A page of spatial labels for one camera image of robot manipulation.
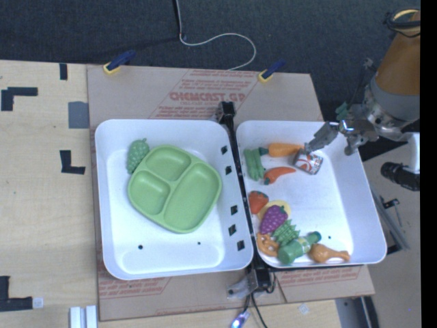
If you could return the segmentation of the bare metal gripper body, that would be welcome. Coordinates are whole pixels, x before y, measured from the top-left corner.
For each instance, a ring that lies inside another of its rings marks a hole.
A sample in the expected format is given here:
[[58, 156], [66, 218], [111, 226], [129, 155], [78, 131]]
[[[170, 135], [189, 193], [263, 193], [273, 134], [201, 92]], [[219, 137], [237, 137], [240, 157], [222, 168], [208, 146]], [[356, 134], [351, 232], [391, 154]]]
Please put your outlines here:
[[375, 141], [385, 137], [405, 141], [402, 130], [419, 119], [419, 98], [399, 95], [364, 95], [361, 103], [337, 108], [339, 131], [349, 141]]

